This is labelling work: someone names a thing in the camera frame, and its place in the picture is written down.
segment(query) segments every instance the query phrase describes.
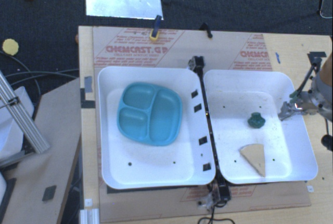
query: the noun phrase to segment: triangular wooden piece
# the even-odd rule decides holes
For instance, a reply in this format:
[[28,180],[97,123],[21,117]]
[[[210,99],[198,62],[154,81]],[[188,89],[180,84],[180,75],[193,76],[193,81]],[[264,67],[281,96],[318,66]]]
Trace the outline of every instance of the triangular wooden piece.
[[263,144],[256,143],[247,145],[240,150],[240,153],[261,176],[266,177]]

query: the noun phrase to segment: wooden table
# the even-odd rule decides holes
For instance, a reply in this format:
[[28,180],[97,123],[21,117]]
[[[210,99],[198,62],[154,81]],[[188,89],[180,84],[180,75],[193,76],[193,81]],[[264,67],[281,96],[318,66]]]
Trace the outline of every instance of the wooden table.
[[[223,32],[213,32],[215,40]],[[237,36],[245,33],[234,33]],[[314,35],[287,35],[287,34],[263,34],[264,42],[270,57],[272,69],[285,73],[298,87],[303,81],[310,67],[307,53],[325,52],[328,56],[332,52],[332,42],[328,36]],[[93,27],[79,27],[80,47],[80,84],[85,87],[85,77],[94,79],[93,59]],[[94,80],[92,91],[85,93],[85,99],[95,100]],[[82,116],[82,151],[83,151],[83,185],[84,198],[92,199],[92,205],[86,205],[85,209],[99,208],[98,192],[98,167],[97,167],[97,142],[96,142],[96,112],[94,108],[83,108]],[[333,175],[332,153],[321,144],[321,137],[326,134],[324,119],[320,115],[304,116],[304,121],[313,146],[318,163],[318,175],[307,183],[313,187],[310,193],[312,205],[310,207],[285,208],[278,210],[261,210],[232,214],[216,214],[216,218],[231,218],[235,223],[331,223],[333,211]],[[176,217],[152,220],[130,221],[132,224],[163,224],[163,223],[196,223],[198,216]]]

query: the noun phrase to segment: blue divided plate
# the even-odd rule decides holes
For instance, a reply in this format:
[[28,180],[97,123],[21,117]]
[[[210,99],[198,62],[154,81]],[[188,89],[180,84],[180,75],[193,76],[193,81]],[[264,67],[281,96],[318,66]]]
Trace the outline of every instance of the blue divided plate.
[[182,100],[177,93],[150,83],[132,83],[124,90],[117,112],[120,132],[137,142],[164,146],[178,136]]

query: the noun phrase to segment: robotic arm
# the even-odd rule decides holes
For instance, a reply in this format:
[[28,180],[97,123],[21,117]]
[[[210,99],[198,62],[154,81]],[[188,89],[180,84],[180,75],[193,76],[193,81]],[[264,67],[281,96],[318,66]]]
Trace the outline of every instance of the robotic arm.
[[[318,57],[313,60],[301,86],[290,95],[291,100],[289,102],[283,103],[281,112],[278,114],[280,120],[295,114],[314,115],[319,113],[326,121],[332,122],[332,53],[322,69],[321,61],[321,58]],[[308,79],[312,80],[311,88],[308,91],[303,91]],[[325,135],[322,138],[322,143],[332,151],[331,135]]]

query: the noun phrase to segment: black carpet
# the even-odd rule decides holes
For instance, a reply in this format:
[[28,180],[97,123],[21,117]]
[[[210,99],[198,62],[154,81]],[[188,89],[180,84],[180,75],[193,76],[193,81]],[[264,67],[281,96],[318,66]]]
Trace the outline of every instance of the black carpet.
[[[319,0],[172,0],[162,6],[162,28],[197,30],[207,22],[212,30],[332,35],[332,20],[316,12]],[[323,15],[332,16],[332,0],[324,0]],[[80,25],[145,27],[152,20],[90,17],[85,14],[85,0],[0,0],[0,42],[15,39],[15,56],[30,70],[59,71],[78,68],[75,35]],[[24,69],[0,55],[4,75]],[[8,79],[11,83],[25,76]],[[39,78],[42,93],[69,79]],[[24,86],[34,102],[38,100],[33,81]]]

